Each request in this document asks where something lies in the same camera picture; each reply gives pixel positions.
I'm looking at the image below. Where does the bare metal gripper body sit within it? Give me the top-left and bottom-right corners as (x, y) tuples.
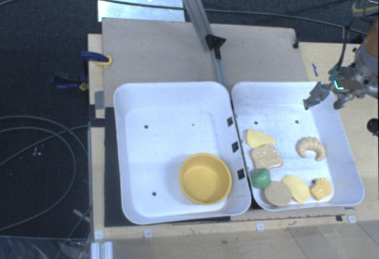
(330, 66), (379, 99)

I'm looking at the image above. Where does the white plastic tray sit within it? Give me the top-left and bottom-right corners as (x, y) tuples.
(113, 81), (252, 225)
(230, 81), (365, 212)

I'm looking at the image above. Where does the beige croissant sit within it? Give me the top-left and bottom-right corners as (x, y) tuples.
(296, 136), (326, 162)

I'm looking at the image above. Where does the yellow cheese wedge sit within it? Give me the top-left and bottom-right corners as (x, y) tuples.
(246, 129), (276, 149)

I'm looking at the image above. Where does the tan toast slice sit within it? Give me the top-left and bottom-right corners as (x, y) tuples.
(250, 143), (284, 170)

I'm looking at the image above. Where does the thin black rod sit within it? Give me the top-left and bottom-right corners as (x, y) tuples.
(230, 100), (253, 197)

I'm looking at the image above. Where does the yellow corn piece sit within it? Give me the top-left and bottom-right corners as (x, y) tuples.
(309, 178), (333, 202)

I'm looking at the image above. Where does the yellow oval potato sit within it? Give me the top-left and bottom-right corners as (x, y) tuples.
(281, 174), (310, 204)

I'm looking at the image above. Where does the green pepper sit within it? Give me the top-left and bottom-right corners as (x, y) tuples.
(250, 168), (272, 190)

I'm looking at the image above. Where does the tan round biscuit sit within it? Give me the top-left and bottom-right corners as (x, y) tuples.
(264, 181), (293, 207)

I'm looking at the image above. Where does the brown cardboard board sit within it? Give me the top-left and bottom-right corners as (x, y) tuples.
(101, 17), (345, 223)

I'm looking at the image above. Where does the yellow bowl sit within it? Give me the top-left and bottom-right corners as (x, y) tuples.
(178, 152), (233, 206)

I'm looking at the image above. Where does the black cylinder on white bracket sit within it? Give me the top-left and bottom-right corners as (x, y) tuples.
(367, 118), (379, 137)

